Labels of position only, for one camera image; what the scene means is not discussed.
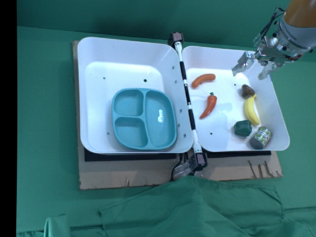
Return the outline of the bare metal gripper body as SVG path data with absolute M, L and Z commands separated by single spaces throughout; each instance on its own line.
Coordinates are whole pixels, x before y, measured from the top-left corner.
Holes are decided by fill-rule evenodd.
M 254 57 L 264 66 L 269 62 L 280 66 L 284 63 L 291 63 L 312 51 L 311 47 L 302 47 L 289 39 L 267 36 L 256 38 L 254 47 L 257 48 Z

